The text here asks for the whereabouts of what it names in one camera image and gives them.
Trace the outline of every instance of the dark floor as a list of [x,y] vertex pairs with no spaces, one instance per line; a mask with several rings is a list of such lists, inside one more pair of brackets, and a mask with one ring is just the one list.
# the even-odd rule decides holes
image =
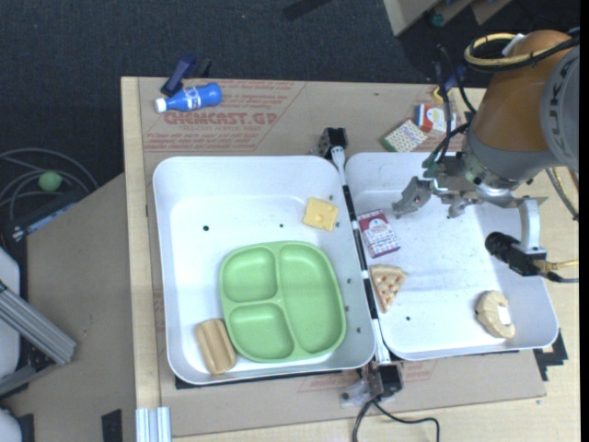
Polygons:
[[[438,43],[460,62],[483,34],[580,25],[580,0],[514,0],[482,27],[466,9],[396,38],[382,0],[306,1],[0,0],[0,153],[55,150],[105,183],[122,172],[120,78],[169,76],[184,52],[210,58],[211,77],[425,83]],[[23,171],[0,159],[0,192]]]

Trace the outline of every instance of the pizza slice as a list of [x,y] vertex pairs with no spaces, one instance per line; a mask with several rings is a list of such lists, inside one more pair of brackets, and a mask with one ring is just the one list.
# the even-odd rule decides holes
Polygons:
[[393,305],[393,300],[408,274],[399,267],[373,265],[370,267],[370,276],[380,308],[386,313]]

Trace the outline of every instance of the white bottle cap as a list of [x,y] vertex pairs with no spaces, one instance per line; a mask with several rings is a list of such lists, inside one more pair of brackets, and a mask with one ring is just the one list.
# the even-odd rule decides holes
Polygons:
[[156,111],[158,113],[167,111],[166,99],[156,99]]

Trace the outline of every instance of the blue bottle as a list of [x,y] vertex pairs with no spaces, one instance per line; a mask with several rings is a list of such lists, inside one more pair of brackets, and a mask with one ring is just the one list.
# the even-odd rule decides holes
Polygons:
[[200,110],[204,107],[216,106],[222,99],[221,88],[212,82],[204,86],[184,88],[169,99],[157,99],[156,111],[163,113],[168,110]]

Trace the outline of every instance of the yellow sponge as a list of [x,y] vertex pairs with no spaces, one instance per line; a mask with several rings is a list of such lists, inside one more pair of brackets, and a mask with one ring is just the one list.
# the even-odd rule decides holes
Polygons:
[[335,204],[324,202],[317,198],[309,198],[306,204],[303,223],[308,226],[331,231],[335,225],[335,218],[338,215],[339,209]]

